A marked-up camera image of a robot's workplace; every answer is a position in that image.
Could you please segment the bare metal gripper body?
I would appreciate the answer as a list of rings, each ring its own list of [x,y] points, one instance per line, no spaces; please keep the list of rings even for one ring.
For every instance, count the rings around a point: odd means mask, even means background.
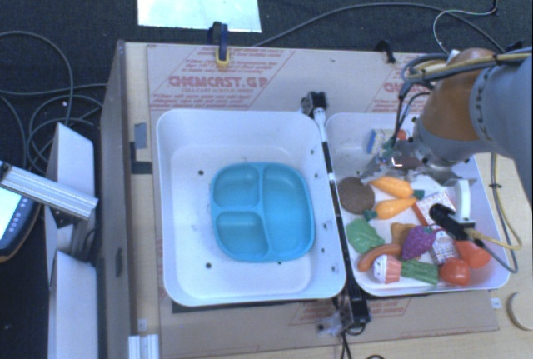
[[[420,139],[396,141],[386,150],[386,164],[401,175],[425,174],[443,187],[451,187],[459,181],[467,181],[470,186],[476,182],[474,177],[454,172],[457,162],[438,157]]]

